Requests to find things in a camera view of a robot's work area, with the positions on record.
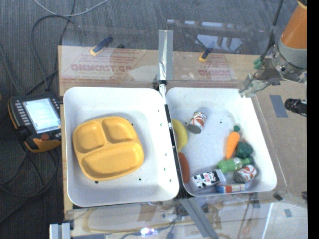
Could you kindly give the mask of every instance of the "screen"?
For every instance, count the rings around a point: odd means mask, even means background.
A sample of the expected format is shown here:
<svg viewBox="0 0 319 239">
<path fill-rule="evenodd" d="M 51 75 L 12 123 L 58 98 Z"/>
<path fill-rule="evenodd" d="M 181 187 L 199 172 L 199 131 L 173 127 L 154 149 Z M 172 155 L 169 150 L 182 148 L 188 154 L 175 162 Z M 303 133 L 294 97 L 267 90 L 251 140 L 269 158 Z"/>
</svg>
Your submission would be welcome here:
<svg viewBox="0 0 319 239">
<path fill-rule="evenodd" d="M 22 102 L 37 133 L 61 128 L 61 120 L 50 98 Z"/>
</svg>

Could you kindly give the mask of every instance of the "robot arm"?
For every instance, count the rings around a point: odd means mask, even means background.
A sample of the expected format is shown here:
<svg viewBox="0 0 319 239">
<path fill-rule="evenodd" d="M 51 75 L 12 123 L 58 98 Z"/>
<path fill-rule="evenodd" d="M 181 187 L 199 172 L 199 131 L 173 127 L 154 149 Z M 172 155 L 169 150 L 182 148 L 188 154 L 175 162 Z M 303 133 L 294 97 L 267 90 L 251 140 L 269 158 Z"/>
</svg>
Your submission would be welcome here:
<svg viewBox="0 0 319 239">
<path fill-rule="evenodd" d="M 306 82 L 307 0 L 297 0 L 297 2 L 298 5 L 277 44 L 272 45 L 270 40 L 270 56 L 268 58 L 261 56 L 254 62 L 254 68 L 257 71 L 254 74 L 248 74 L 243 82 L 244 87 L 239 90 L 242 97 L 251 97 L 269 85 L 279 85 L 283 80 Z M 296 109 L 296 105 L 301 106 L 305 103 L 305 101 L 290 99 L 286 101 L 285 107 L 298 112 L 300 109 Z M 306 115 L 304 108 L 298 113 Z"/>
</svg>

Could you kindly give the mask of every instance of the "white cable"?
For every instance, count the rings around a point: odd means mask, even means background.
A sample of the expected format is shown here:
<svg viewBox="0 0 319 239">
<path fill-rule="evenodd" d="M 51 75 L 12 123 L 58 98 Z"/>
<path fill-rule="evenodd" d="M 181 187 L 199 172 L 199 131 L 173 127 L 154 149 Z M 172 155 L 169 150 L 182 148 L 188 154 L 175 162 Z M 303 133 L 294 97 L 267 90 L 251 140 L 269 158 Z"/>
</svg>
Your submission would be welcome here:
<svg viewBox="0 0 319 239">
<path fill-rule="evenodd" d="M 48 10 L 47 8 L 45 8 L 45 7 L 44 7 L 42 4 L 40 4 L 37 0 L 33 0 L 33 1 L 35 1 L 40 7 L 42 7 L 44 10 L 46 10 L 48 13 L 53 14 L 53 15 L 58 15 L 57 13 L 54 13 L 54 12 Z M 102 5 L 102 4 L 104 4 L 104 3 L 108 2 L 108 1 L 109 1 L 109 0 L 105 0 L 105 1 L 103 1 L 103 2 L 101 2 L 101 3 L 99 3 L 99 4 L 97 4 L 97 5 L 93 6 L 92 8 L 90 8 L 90 9 L 88 9 L 88 10 L 86 10 L 86 11 L 84 11 L 84 12 L 81 12 L 81 13 L 71 14 L 71 15 L 62 15 L 62 16 L 64 16 L 64 17 L 80 16 L 80 15 L 83 15 L 83 14 L 88 13 L 89 11 L 95 9 L 96 7 L 99 7 L 100 5 Z"/>
</svg>

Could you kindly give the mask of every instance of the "toy banana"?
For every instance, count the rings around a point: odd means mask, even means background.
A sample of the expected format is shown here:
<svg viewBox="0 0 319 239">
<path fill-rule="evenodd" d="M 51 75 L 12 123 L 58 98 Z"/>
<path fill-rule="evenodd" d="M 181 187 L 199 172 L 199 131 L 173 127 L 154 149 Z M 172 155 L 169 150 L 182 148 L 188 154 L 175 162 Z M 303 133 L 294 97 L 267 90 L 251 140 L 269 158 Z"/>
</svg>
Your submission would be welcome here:
<svg viewBox="0 0 319 239">
<path fill-rule="evenodd" d="M 177 151 L 180 152 L 181 149 L 185 147 L 188 142 L 187 130 L 183 123 L 179 120 L 172 119 L 173 129 L 177 134 Z"/>
</svg>

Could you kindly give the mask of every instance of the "green pepper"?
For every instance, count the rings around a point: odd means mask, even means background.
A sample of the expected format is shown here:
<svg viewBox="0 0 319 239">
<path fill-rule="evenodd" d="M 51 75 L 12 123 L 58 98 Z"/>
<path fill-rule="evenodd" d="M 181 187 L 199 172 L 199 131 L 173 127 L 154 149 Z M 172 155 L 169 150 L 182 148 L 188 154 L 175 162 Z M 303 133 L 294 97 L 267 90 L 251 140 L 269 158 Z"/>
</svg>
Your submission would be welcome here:
<svg viewBox="0 0 319 239">
<path fill-rule="evenodd" d="M 239 142 L 236 147 L 236 156 L 240 158 L 249 157 L 253 153 L 253 148 L 246 142 Z"/>
</svg>

